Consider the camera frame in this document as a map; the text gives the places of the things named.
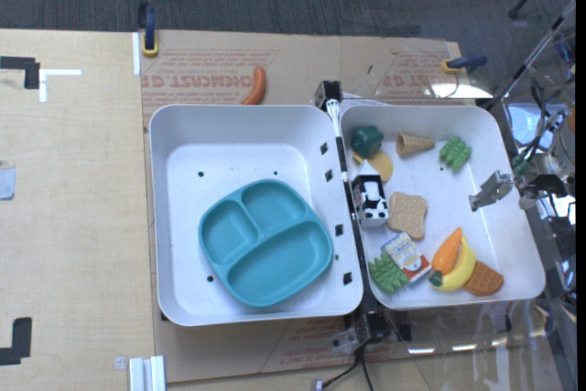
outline orange hot dog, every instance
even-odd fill
[[[263,99],[266,87],[266,72],[263,67],[256,67],[253,74],[253,88],[243,98],[240,104],[259,104]]]

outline teal plate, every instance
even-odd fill
[[[269,307],[288,299],[329,265],[332,243],[299,194],[261,179],[228,194],[201,217],[201,250],[244,304]]]

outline banana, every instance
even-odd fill
[[[460,243],[461,248],[458,254],[458,260],[454,268],[448,274],[442,276],[441,285],[436,287],[439,290],[450,291],[460,288],[472,276],[474,266],[476,265],[476,254],[470,248],[464,235],[461,237]]]

